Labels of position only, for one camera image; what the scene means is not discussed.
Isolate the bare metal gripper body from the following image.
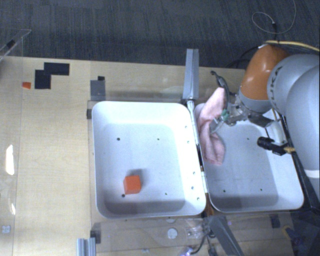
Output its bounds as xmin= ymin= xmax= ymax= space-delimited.
xmin=221 ymin=96 xmax=251 ymax=126

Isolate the pink cloth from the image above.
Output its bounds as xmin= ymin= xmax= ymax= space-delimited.
xmin=196 ymin=87 xmax=229 ymax=166

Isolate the white plastic tray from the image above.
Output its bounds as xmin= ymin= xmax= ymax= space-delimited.
xmin=194 ymin=102 xmax=305 ymax=214
xmin=91 ymin=100 xmax=207 ymax=220

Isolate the orange cube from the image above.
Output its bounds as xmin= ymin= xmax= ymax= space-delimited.
xmin=122 ymin=174 xmax=143 ymax=196

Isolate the clear plastic bottle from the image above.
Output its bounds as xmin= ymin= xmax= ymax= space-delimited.
xmin=185 ymin=223 xmax=212 ymax=241

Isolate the black cylinder on white bracket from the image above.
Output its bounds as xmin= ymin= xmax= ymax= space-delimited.
xmin=256 ymin=121 xmax=289 ymax=157

